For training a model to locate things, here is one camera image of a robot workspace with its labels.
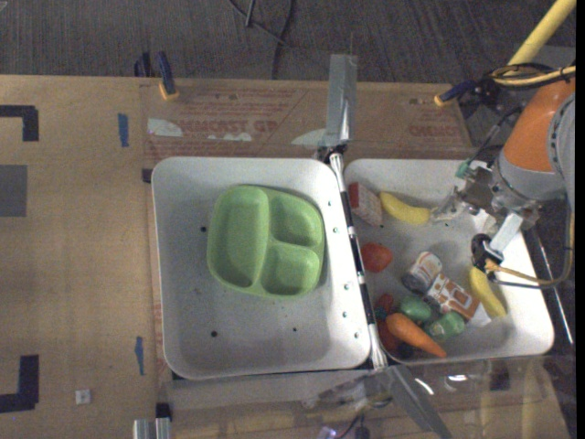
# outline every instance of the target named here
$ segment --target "green bowl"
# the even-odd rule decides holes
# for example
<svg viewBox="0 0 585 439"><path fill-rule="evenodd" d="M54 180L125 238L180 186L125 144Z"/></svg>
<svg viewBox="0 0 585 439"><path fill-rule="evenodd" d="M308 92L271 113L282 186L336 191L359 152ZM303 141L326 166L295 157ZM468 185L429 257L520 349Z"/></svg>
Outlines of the green bowl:
<svg viewBox="0 0 585 439"><path fill-rule="evenodd" d="M232 289L296 297L319 283L324 242L321 213L307 200L266 187L236 186L215 203L207 266Z"/></svg>

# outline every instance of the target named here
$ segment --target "gray floor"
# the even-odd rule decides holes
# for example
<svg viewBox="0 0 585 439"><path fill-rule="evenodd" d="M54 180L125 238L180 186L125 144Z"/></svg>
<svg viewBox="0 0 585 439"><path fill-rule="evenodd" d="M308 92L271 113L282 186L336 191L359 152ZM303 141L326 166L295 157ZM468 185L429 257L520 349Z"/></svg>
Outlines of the gray floor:
<svg viewBox="0 0 585 439"><path fill-rule="evenodd" d="M233 1L247 9L249 0ZM0 0L0 73L132 76L143 52L164 50L177 77L326 80L329 55L351 50L361 81L456 84L505 65L554 2L258 0L245 27L228 0ZM541 61L569 64L575 54L573 12ZM476 143L488 127L470 119ZM562 215L552 204L539 225L553 251ZM574 283L560 292L574 323ZM572 430L575 357L564 342L553 354Z"/></svg>

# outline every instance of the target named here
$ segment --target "banana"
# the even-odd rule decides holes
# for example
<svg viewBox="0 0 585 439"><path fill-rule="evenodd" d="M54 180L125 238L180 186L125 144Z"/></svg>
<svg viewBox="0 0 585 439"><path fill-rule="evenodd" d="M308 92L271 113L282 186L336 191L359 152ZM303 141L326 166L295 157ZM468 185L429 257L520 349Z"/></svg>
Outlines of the banana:
<svg viewBox="0 0 585 439"><path fill-rule="evenodd" d="M469 272L469 285L471 286L472 294L484 305L485 311L490 317L505 316L504 305L492 291L484 272L472 267Z"/></svg>
<svg viewBox="0 0 585 439"><path fill-rule="evenodd" d="M421 225L425 224L431 217L430 209L407 205L388 192L380 192L379 197L384 210L398 220L406 221L414 225Z"/></svg>

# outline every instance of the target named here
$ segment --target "yellow hose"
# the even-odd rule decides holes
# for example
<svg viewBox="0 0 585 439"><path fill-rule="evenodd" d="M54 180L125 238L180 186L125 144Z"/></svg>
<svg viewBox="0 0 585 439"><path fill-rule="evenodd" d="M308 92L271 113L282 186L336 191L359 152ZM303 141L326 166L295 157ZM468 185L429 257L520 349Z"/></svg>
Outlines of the yellow hose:
<svg viewBox="0 0 585 439"><path fill-rule="evenodd" d="M507 64L532 61L576 6L577 0L557 0Z"/></svg>

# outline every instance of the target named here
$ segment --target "white tray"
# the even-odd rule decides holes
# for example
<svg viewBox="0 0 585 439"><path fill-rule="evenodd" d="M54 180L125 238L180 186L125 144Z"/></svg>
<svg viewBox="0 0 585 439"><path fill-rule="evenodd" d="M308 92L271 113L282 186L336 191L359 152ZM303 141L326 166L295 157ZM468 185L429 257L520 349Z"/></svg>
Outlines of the white tray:
<svg viewBox="0 0 585 439"><path fill-rule="evenodd" d="M325 227L324 271L299 299L274 301L217 282L207 268L216 198L236 184L276 187L312 201ZM165 358L203 380L352 369L370 341L333 171L311 159L176 157L153 172Z"/></svg>
<svg viewBox="0 0 585 439"><path fill-rule="evenodd" d="M346 183L361 182L372 191L394 192L415 206L434 207L452 189L454 175L461 161L444 160L357 160L345 171ZM384 227L375 228L355 217L360 244L368 241L387 245L394 261L382 273L368 273L367 287L373 301L385 292L397 302L408 290L400 282L419 252L436 253L443 262L444 272L456 283L468 288L471 267L471 240L484 230L485 213L477 217L462 215L450 222L411 226L385 214ZM518 233L504 252L503 266L534 275L526 244ZM520 281L502 275L508 281ZM482 328L467 329L443 346L447 359L403 359L409 363L432 363L474 359L507 358L540 355L554 341L554 329L540 291L502 286L509 312Z"/></svg>

